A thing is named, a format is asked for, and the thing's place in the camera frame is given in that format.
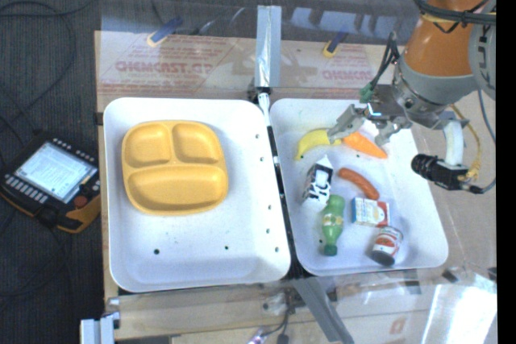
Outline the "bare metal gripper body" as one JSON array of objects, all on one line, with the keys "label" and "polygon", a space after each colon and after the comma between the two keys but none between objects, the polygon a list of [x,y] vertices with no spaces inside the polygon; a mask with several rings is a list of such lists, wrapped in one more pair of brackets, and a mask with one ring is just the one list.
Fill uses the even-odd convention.
[{"label": "bare metal gripper body", "polygon": [[390,125],[402,129],[418,124],[438,130],[458,120],[446,105],[430,102],[405,85],[376,85],[374,88],[367,85],[364,88],[364,103],[367,105],[368,119],[380,128]]}]

